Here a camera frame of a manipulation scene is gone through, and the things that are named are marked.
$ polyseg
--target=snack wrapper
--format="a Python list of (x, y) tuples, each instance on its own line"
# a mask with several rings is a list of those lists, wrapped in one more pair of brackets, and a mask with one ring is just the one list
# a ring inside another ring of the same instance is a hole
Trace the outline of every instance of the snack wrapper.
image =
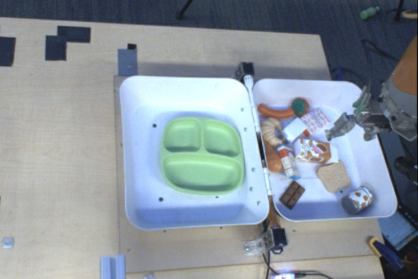
[(309, 134), (314, 134), (317, 131), (322, 130), (329, 123), (328, 118), (323, 114), (320, 108), (303, 115), (300, 119), (305, 124)]
[(321, 164), (338, 162), (337, 149), (328, 142), (298, 139), (293, 151), (297, 161)]

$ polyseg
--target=green divided plate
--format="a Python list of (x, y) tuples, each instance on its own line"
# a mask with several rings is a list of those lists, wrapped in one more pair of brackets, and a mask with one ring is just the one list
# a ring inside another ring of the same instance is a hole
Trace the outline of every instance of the green divided plate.
[(212, 118), (173, 119), (163, 133), (161, 169), (166, 183), (178, 191), (230, 193), (244, 180), (240, 135)]

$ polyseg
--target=small bottle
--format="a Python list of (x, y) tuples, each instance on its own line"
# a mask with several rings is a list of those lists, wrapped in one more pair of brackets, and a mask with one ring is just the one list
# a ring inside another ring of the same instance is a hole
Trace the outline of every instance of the small bottle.
[(363, 20), (365, 19), (369, 19), (371, 16), (376, 15), (377, 12), (380, 11), (380, 7), (376, 6), (376, 7), (369, 7), (366, 10), (362, 10), (360, 12), (360, 18), (362, 18)]
[(278, 146), (276, 150), (280, 156), (281, 164), (283, 165), (286, 177), (290, 179), (299, 179), (300, 172), (296, 165), (293, 151), (286, 146)]

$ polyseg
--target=black cable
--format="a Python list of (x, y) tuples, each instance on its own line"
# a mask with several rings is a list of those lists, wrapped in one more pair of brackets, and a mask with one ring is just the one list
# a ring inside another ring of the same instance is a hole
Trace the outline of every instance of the black cable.
[(283, 248), (278, 248), (277, 250), (271, 250), (271, 252), (275, 255), (280, 255), (283, 252)]
[(366, 62), (367, 62), (367, 69), (368, 69), (368, 93), (370, 93), (372, 89), (372, 76), (373, 76), (372, 58), (370, 54), (368, 53), (368, 48), (366, 46), (367, 40), (362, 39), (361, 42), (364, 46), (364, 52), (366, 53)]
[(404, 151), (408, 154), (408, 156), (410, 157), (410, 159), (412, 161), (415, 161), (415, 156), (412, 154), (411, 150), (406, 146), (406, 144), (404, 143), (404, 141), (402, 139), (400, 139), (400, 143), (404, 149)]
[(348, 68), (346, 68), (346, 67), (338, 67), (337, 69), (333, 69), (333, 70), (330, 70), (329, 72), (332, 74), (332, 73), (335, 73), (335, 72), (337, 72), (337, 71), (341, 71), (341, 70), (343, 70), (344, 72), (347, 72), (347, 73), (351, 73), (351, 74), (354, 74), (360, 81), (361, 81), (361, 84), (364, 86), (364, 85), (366, 85), (366, 80), (362, 77), (362, 76), (360, 76), (358, 73), (356, 73), (355, 71), (353, 71), (353, 70), (350, 70), (350, 69), (348, 69)]
[(266, 265), (267, 265), (266, 279), (268, 279), (268, 274), (269, 274), (269, 272), (270, 272), (270, 271), (272, 271), (272, 272), (273, 272), (273, 274), (278, 274), (278, 273), (276, 272), (276, 270), (274, 270), (274, 269), (270, 266), (270, 250), (269, 250), (269, 251), (267, 251), (267, 258), (266, 258), (266, 256), (263, 254), (263, 259), (264, 259), (264, 262), (265, 262), (265, 263), (266, 263)]
[(301, 272), (295, 272), (294, 275), (295, 275), (295, 278), (303, 278), (305, 276), (322, 276), (324, 278), (333, 279), (330, 276), (327, 276), (326, 274), (323, 274), (318, 271), (304, 271), (304, 272), (301, 271)]
[(307, 276), (323, 276), (324, 278), (332, 279), (330, 276), (320, 272), (306, 273)]
[(380, 49), (378, 46), (376, 46), (372, 41), (368, 40), (368, 39), (362, 39), (361, 42), (363, 43), (364, 46), (366, 46), (366, 43), (370, 44), (375, 50), (370, 49), (370, 51), (373, 51), (377, 54), (379, 54), (380, 56), (383, 56), (387, 59), (392, 59), (394, 61), (399, 61), (399, 59), (397, 59), (396, 57), (388, 54), (386, 51)]

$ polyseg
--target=toy sausage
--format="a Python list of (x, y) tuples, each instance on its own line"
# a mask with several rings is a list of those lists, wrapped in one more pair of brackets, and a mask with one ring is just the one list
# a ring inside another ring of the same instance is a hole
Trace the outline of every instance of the toy sausage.
[(309, 112), (309, 103), (304, 98), (293, 99), (291, 107), (287, 109), (276, 110), (270, 107), (267, 107), (264, 104), (260, 104), (257, 107), (257, 110), (260, 114), (266, 116), (267, 118), (275, 119), (286, 119), (291, 118), (292, 116), (301, 117)]
[(260, 114), (266, 116), (267, 118), (286, 119), (295, 115), (295, 111), (292, 108), (276, 110), (267, 107), (264, 104), (258, 105), (257, 110)]

